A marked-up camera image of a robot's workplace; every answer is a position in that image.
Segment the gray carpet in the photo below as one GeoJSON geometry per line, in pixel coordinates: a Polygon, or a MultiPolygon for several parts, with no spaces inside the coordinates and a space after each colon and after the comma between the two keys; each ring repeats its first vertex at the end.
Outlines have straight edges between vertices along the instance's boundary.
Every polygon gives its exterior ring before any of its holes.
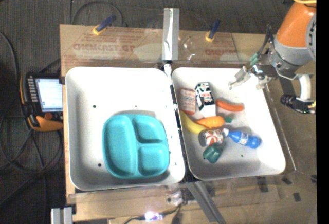
{"type": "MultiPolygon", "coordinates": [[[[275,33],[292,4],[291,0],[282,1],[0,0],[0,32],[9,40],[16,54],[20,75],[27,71],[40,71],[60,57],[60,24],[96,25],[109,14],[116,14],[120,20],[115,21],[115,26],[159,27],[163,8],[173,7],[179,8],[184,15],[181,29],[208,30],[216,19],[220,19],[220,32],[265,33],[266,24],[271,24],[275,33]]],[[[56,71],[58,67],[54,64],[49,71],[56,71]]],[[[6,117],[0,133],[2,147],[10,158],[20,149],[27,134],[24,120],[20,117],[14,70],[9,46],[1,36],[0,114],[6,117]]],[[[49,162],[56,155],[58,135],[54,132],[36,133],[34,139],[44,163],[49,162]]],[[[32,139],[18,161],[30,169],[41,168],[32,139]]],[[[2,165],[6,165],[6,160],[0,155],[2,165]]],[[[50,223],[50,209],[65,206],[63,158],[44,176],[18,189],[31,174],[13,166],[0,171],[0,223],[50,223]]]]}

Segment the soda can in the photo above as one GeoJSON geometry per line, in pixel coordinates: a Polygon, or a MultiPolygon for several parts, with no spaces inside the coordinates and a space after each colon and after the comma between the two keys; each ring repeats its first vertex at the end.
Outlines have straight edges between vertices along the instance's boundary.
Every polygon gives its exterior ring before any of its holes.
{"type": "Polygon", "coordinates": [[[207,130],[199,134],[199,143],[202,147],[210,146],[214,143],[221,144],[223,139],[222,131],[219,129],[207,130]]]}

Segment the teal plate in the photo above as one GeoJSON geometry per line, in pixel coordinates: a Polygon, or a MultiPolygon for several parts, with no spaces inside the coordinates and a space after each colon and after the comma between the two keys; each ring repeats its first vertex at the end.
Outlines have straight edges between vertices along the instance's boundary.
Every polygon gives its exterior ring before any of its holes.
{"type": "Polygon", "coordinates": [[[169,166],[165,128],[152,116],[110,117],[103,127],[102,149],[107,170],[121,179],[156,177],[169,166]]]}

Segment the light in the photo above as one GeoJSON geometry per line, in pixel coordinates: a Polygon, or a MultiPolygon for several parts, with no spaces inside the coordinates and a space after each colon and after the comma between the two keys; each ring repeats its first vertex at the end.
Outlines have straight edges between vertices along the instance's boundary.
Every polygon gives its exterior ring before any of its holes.
{"type": "Polygon", "coordinates": [[[254,65],[254,68],[255,68],[255,71],[256,71],[257,73],[262,73],[262,72],[263,72],[262,70],[258,70],[257,65],[254,65]]]}
{"type": "Polygon", "coordinates": [[[144,214],[145,221],[163,220],[163,215],[159,213],[153,213],[152,211],[147,211],[144,214]]]}

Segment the screen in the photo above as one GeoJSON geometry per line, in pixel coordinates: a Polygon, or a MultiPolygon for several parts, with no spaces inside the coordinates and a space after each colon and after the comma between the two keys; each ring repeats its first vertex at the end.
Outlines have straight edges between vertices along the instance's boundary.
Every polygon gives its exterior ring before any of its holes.
{"type": "Polygon", "coordinates": [[[63,111],[62,84],[59,79],[36,78],[42,112],[63,111]]]}

